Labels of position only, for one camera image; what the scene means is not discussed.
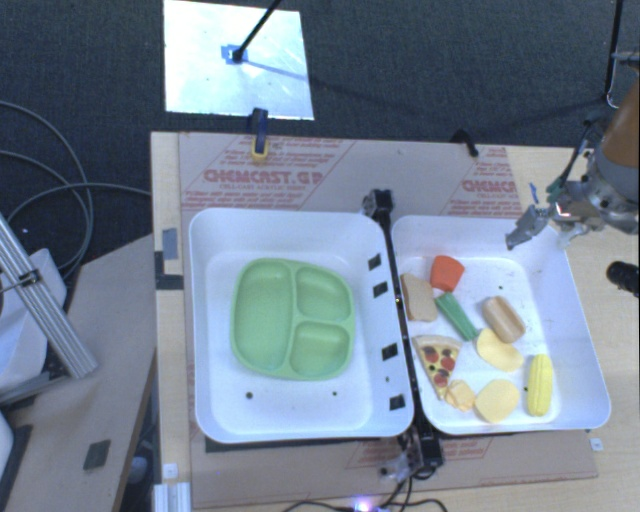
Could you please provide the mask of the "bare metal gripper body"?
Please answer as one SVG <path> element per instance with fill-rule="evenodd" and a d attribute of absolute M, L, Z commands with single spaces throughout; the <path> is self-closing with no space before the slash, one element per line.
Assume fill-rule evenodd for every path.
<path fill-rule="evenodd" d="M 627 235 L 639 232 L 638 204 L 607 184 L 554 182 L 548 187 L 549 217 L 561 223 L 582 223 L 586 234 L 611 227 Z"/>

